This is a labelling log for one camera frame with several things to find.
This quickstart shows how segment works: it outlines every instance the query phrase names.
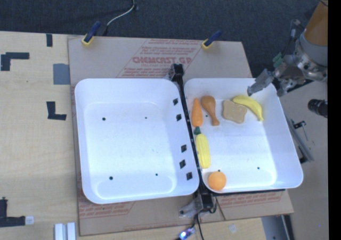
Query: table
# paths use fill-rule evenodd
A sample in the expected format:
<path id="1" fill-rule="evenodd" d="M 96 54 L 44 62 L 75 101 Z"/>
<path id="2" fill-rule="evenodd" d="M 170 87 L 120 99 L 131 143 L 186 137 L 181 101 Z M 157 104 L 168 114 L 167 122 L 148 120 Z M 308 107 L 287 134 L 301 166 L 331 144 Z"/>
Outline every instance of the table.
<path id="1" fill-rule="evenodd" d="M 7 215 L 33 216 L 34 224 L 0 228 L 4 239 L 53 239 L 53 226 L 75 222 L 77 188 L 70 85 L 53 84 L 53 65 L 68 64 L 67 35 L 0 32 L 0 53 L 29 52 L 0 72 L 0 196 Z M 66 120 L 48 120 L 46 102 Z M 233 225 L 237 230 L 230 230 Z M 202 224 L 208 239 L 265 239 L 261 218 Z M 175 239 L 186 227 L 168 227 L 77 239 Z M 200 239 L 197 233 L 193 239 Z"/>

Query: black wire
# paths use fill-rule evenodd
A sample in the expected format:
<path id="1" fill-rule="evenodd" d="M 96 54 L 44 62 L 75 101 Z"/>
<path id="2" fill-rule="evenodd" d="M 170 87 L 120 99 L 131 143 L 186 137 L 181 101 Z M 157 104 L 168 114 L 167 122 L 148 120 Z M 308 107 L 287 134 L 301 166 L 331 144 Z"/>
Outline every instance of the black wire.
<path id="1" fill-rule="evenodd" d="M 199 221 L 199 214 L 198 213 L 196 214 L 196 219 L 197 219 L 197 222 L 198 222 L 198 227 L 199 227 L 199 232 L 200 232 L 201 239 L 204 240 L 204 237 L 203 237 L 202 231 L 201 231 L 201 227 L 200 227 L 200 221 Z"/>
<path id="2" fill-rule="evenodd" d="M 107 24 L 106 24 L 106 27 L 105 27 L 105 30 L 102 32 L 101 36 L 106 36 L 108 34 L 108 28 L 109 26 L 111 25 L 111 23 L 123 16 L 125 16 L 126 14 L 129 14 L 133 9 L 136 9 L 136 4 L 135 4 L 135 0 L 132 0 L 132 7 L 126 11 L 125 13 L 119 15 L 119 16 L 116 16 L 114 17 L 113 19 L 111 19 Z"/>
<path id="3" fill-rule="evenodd" d="M 196 225 L 198 215 L 199 215 L 199 214 L 197 213 L 197 214 L 194 216 L 194 218 L 193 218 L 193 223 L 192 223 L 192 226 L 190 227 L 190 229 L 193 228 L 193 227 Z"/>
<path id="4" fill-rule="evenodd" d="M 300 34 L 303 30 L 304 30 L 304 26 L 300 23 L 300 21 L 298 20 L 292 20 L 290 23 L 290 37 L 288 39 L 287 44 L 285 45 L 285 47 L 283 48 L 282 52 L 281 52 L 281 57 L 283 58 L 284 55 L 286 54 L 286 52 L 288 51 L 290 45 L 296 41 L 296 36 L 293 36 L 291 33 L 293 30 L 296 30 L 296 34 Z"/>
<path id="5" fill-rule="evenodd" d="M 209 212 L 210 213 L 215 213 L 215 211 L 217 210 L 217 207 L 218 207 L 218 199 L 215 198 L 215 205 L 214 205 L 213 211 L 211 211 L 211 209 L 210 209 Z"/>

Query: toy orange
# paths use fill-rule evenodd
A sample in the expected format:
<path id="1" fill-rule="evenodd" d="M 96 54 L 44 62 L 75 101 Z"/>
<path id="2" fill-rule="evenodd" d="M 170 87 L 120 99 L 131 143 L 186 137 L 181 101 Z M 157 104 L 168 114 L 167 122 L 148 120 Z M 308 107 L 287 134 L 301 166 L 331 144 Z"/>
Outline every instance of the toy orange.
<path id="1" fill-rule="evenodd" d="M 213 189 L 220 191 L 226 185 L 226 176 L 223 172 L 215 171 L 208 176 L 208 186 Z"/>

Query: blue clamp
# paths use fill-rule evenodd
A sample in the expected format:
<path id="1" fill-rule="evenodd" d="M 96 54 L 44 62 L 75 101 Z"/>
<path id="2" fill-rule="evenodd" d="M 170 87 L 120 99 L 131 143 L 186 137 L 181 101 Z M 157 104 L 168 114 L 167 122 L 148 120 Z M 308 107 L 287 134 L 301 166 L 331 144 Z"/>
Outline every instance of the blue clamp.
<path id="1" fill-rule="evenodd" d="M 220 37 L 221 34 L 222 34 L 222 32 L 220 30 L 218 30 L 216 33 L 211 35 L 208 39 L 204 40 L 201 43 L 201 47 L 205 50 L 209 49 L 212 45 L 212 42 L 215 41 L 218 37 Z"/>
<path id="2" fill-rule="evenodd" d="M 93 41 L 94 36 L 96 35 L 96 32 L 100 26 L 101 26 L 101 22 L 99 22 L 99 21 L 95 22 L 95 24 L 92 25 L 89 32 L 82 39 L 82 43 L 84 46 L 89 46 L 91 44 L 91 42 Z"/>

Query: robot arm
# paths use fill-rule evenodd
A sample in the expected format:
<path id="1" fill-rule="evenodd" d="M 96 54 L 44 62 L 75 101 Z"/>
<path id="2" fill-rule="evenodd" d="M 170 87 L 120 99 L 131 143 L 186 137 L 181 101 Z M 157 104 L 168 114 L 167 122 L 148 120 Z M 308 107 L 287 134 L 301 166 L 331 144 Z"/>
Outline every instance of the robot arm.
<path id="1" fill-rule="evenodd" d="M 291 34 L 287 46 L 274 59 L 274 71 L 264 69 L 255 79 L 255 83 L 247 88 L 251 96 L 272 83 L 279 81 L 278 96 L 282 96 L 296 85 L 307 81 L 328 81 L 328 0 L 319 3 L 304 28 L 300 21 L 291 23 Z M 291 42 L 295 43 L 292 54 L 286 55 Z"/>

